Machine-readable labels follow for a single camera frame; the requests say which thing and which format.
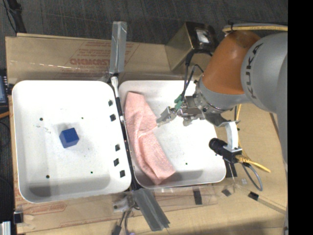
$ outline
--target black cable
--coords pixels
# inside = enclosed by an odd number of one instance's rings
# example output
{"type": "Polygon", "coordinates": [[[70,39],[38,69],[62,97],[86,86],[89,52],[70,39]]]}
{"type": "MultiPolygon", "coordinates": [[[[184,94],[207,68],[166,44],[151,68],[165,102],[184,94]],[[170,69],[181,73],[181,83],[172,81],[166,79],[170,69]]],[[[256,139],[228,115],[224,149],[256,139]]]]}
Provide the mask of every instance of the black cable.
{"type": "Polygon", "coordinates": [[[122,216],[122,218],[121,218],[121,222],[119,223],[119,226],[121,226],[121,225],[122,225],[122,223],[123,223],[123,219],[124,219],[124,216],[125,216],[125,212],[123,212],[123,216],[122,216]]]}
{"type": "Polygon", "coordinates": [[[194,65],[194,66],[192,67],[192,70],[191,70],[191,73],[190,73],[190,75],[189,75],[189,78],[188,78],[188,80],[186,81],[187,74],[188,74],[188,70],[187,70],[187,68],[186,68],[187,72],[185,72],[184,90],[183,90],[182,93],[181,93],[181,100],[182,100],[182,101],[183,101],[183,99],[184,99],[184,97],[185,97],[186,90],[187,90],[187,88],[188,88],[188,86],[189,86],[189,84],[190,84],[190,81],[191,81],[191,79],[192,79],[192,76],[193,76],[193,74],[194,74],[196,68],[199,68],[199,69],[201,70],[201,72],[204,73],[204,71],[201,69],[201,67],[200,67],[199,65],[194,65]]]}
{"type": "Polygon", "coordinates": [[[181,101],[184,100],[184,97],[185,97],[185,93],[186,93],[186,89],[187,89],[187,76],[188,76],[188,67],[189,67],[189,64],[186,64],[186,68],[185,68],[185,78],[184,78],[184,89],[181,93],[181,101]]]}
{"type": "Polygon", "coordinates": [[[8,16],[9,22],[10,22],[10,24],[11,24],[11,27],[12,27],[12,29],[14,30],[15,34],[16,34],[16,33],[18,33],[18,32],[17,32],[17,30],[14,28],[14,26],[13,26],[13,24],[12,24],[10,15],[9,15],[9,13],[8,13],[8,8],[7,8],[6,4],[5,4],[5,1],[4,1],[4,0],[2,0],[2,1],[3,1],[3,5],[4,5],[4,8],[5,8],[5,11],[6,11],[6,15],[8,16]]]}
{"type": "Polygon", "coordinates": [[[236,120],[237,117],[237,106],[235,106],[235,110],[234,110],[234,120],[236,120]]]}

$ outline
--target wire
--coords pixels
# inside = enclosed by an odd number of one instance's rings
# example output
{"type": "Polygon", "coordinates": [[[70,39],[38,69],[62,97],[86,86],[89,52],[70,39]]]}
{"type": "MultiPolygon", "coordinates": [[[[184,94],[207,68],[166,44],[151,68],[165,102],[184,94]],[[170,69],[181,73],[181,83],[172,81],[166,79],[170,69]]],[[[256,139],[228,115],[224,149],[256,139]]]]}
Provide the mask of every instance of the wire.
{"type": "Polygon", "coordinates": [[[132,209],[133,209],[133,206],[129,208],[129,210],[127,211],[127,214],[126,214],[126,217],[125,217],[125,221],[124,221],[124,228],[125,228],[125,232],[126,232],[126,235],[129,235],[129,231],[127,229],[127,220],[129,218],[129,215],[131,214],[132,212],[132,209]]]}
{"type": "Polygon", "coordinates": [[[121,222],[119,223],[119,226],[121,226],[121,225],[122,225],[122,223],[123,223],[123,219],[124,219],[124,216],[125,216],[125,212],[123,212],[123,215],[122,215],[122,218],[121,218],[121,222]]]}
{"type": "Polygon", "coordinates": [[[237,116],[237,106],[235,106],[235,110],[234,110],[234,119],[236,120],[236,116],[237,116]]]}
{"type": "Polygon", "coordinates": [[[272,120],[272,122],[273,122],[273,125],[274,125],[274,128],[275,128],[275,131],[276,131],[276,134],[277,134],[277,136],[279,137],[278,126],[277,126],[277,123],[276,123],[276,120],[275,120],[274,114],[273,114],[273,113],[269,113],[269,115],[270,115],[270,119],[271,119],[271,120],[272,120]]]}
{"type": "MultiPolygon", "coordinates": [[[[240,114],[240,110],[241,110],[241,104],[238,105],[238,108],[236,109],[236,114],[235,114],[235,120],[239,119],[239,114],[240,114]]],[[[240,139],[238,136],[238,145],[242,148],[241,143],[240,143],[240,139]]],[[[240,163],[249,163],[252,164],[256,167],[258,167],[259,169],[261,169],[262,171],[268,172],[270,173],[270,169],[266,168],[264,165],[261,165],[255,161],[253,161],[248,154],[245,152],[244,149],[242,149],[242,155],[236,155],[235,158],[238,160],[238,162],[240,163]]]]}
{"type": "Polygon", "coordinates": [[[252,183],[254,184],[254,186],[259,190],[259,191],[263,191],[263,184],[262,184],[262,180],[259,176],[259,174],[256,172],[256,170],[252,167],[252,165],[247,164],[247,163],[242,163],[242,166],[246,172],[246,174],[248,175],[249,179],[252,181],[252,183]],[[258,182],[260,184],[260,187],[254,182],[254,180],[251,178],[250,174],[248,173],[246,167],[250,168],[252,170],[252,172],[254,173],[254,175],[256,176],[256,178],[258,179],[258,182]]]}
{"type": "Polygon", "coordinates": [[[269,24],[269,23],[238,23],[226,25],[223,28],[223,32],[229,33],[234,30],[278,30],[278,31],[288,31],[288,26],[279,24],[269,24]]]}
{"type": "Polygon", "coordinates": [[[186,66],[186,70],[185,70],[185,81],[184,81],[184,89],[183,89],[183,91],[182,91],[182,93],[181,93],[181,100],[182,100],[182,101],[183,101],[183,99],[184,99],[184,97],[185,97],[186,90],[187,90],[187,88],[188,88],[188,86],[189,86],[189,84],[190,84],[190,81],[191,81],[191,79],[192,79],[192,76],[193,76],[193,74],[194,74],[196,68],[200,69],[201,72],[204,73],[204,71],[201,69],[201,67],[200,67],[199,65],[194,65],[194,66],[192,67],[192,70],[191,70],[191,72],[190,72],[189,78],[188,78],[188,80],[187,80],[188,67],[186,66]]]}
{"type": "Polygon", "coordinates": [[[11,18],[10,18],[10,15],[9,15],[9,13],[8,13],[8,8],[7,8],[7,6],[6,6],[6,4],[5,4],[5,1],[4,0],[2,0],[3,1],[3,6],[4,6],[4,8],[5,8],[5,11],[6,11],[6,15],[8,16],[8,19],[9,19],[9,22],[10,22],[10,24],[11,24],[11,27],[12,27],[12,29],[14,30],[14,32],[15,32],[15,34],[17,34],[18,32],[17,32],[17,30],[14,28],[14,26],[13,26],[13,24],[12,24],[12,21],[11,21],[11,18]]]}

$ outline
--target gray carpet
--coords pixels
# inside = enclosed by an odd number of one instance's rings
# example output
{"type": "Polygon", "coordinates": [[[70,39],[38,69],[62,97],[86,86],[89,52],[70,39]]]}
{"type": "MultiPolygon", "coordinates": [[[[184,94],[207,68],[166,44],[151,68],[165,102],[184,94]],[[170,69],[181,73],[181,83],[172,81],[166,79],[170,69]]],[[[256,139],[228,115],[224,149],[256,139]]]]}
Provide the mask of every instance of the gray carpet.
{"type": "MultiPolygon", "coordinates": [[[[231,18],[288,22],[288,0],[18,0],[28,33],[111,39],[113,21],[128,24],[127,41],[165,44],[185,21],[214,27],[218,40],[231,18]]],[[[14,36],[0,2],[0,69],[6,68],[5,36],[14,36]]],[[[9,124],[8,118],[1,119],[9,124]]],[[[0,125],[0,142],[8,140],[0,125]]],[[[12,185],[10,145],[0,149],[0,177],[12,185]]],[[[0,181],[0,222],[10,219],[12,192],[0,181]]]]}

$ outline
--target metal bracket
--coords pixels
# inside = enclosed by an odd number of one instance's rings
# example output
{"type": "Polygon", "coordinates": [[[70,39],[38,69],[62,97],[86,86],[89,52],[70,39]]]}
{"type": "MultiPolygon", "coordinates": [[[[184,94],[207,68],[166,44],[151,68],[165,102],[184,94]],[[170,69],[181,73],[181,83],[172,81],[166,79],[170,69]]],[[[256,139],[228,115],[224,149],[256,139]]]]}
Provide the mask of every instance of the metal bracket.
{"type": "Polygon", "coordinates": [[[169,228],[170,221],[149,189],[135,190],[133,195],[151,231],[169,228]]]}
{"type": "Polygon", "coordinates": [[[238,121],[227,122],[225,125],[226,133],[227,133],[227,150],[238,149],[238,129],[237,129],[238,121]]]}
{"type": "Polygon", "coordinates": [[[4,221],[0,224],[0,235],[11,235],[11,222],[4,221]]]}
{"type": "Polygon", "coordinates": [[[229,121],[223,118],[221,114],[209,112],[209,113],[203,114],[203,116],[205,117],[207,121],[209,121],[216,127],[223,127],[229,123],[229,121]]]}
{"type": "Polygon", "coordinates": [[[124,71],[126,35],[127,35],[127,23],[113,22],[110,74],[121,73],[124,71]]]}
{"type": "Polygon", "coordinates": [[[112,204],[114,212],[125,212],[135,204],[135,201],[133,195],[128,194],[121,200],[113,202],[112,204]]]}
{"type": "Polygon", "coordinates": [[[176,118],[176,111],[169,106],[161,113],[161,117],[156,120],[157,126],[160,127],[163,124],[169,123],[176,118]]]}
{"type": "Polygon", "coordinates": [[[24,222],[24,213],[23,211],[14,211],[13,213],[13,222],[14,224],[20,224],[24,222]]]}

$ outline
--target yellow cable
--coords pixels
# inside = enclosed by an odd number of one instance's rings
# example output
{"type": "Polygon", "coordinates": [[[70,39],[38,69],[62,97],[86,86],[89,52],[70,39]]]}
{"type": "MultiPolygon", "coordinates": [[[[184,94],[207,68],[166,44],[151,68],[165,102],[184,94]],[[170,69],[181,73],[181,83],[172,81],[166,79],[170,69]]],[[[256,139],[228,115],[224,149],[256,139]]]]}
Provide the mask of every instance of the yellow cable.
{"type": "MultiPolygon", "coordinates": [[[[236,120],[239,119],[239,113],[240,113],[240,110],[241,110],[241,104],[238,105],[238,109],[237,109],[237,113],[236,113],[236,120]]],[[[239,135],[238,135],[238,145],[239,147],[242,148],[241,144],[240,144],[240,140],[239,140],[239,135]]],[[[270,169],[266,168],[265,166],[251,160],[249,158],[249,156],[247,155],[247,153],[245,152],[245,150],[243,149],[242,150],[242,155],[236,155],[235,158],[238,160],[238,162],[240,163],[249,163],[249,164],[252,164],[256,167],[258,167],[259,169],[265,171],[265,172],[269,172],[270,173],[270,169]]]]}
{"type": "Polygon", "coordinates": [[[288,26],[277,26],[277,25],[256,25],[256,26],[233,26],[224,28],[222,31],[225,33],[233,30],[279,30],[288,31],[288,26]]]}

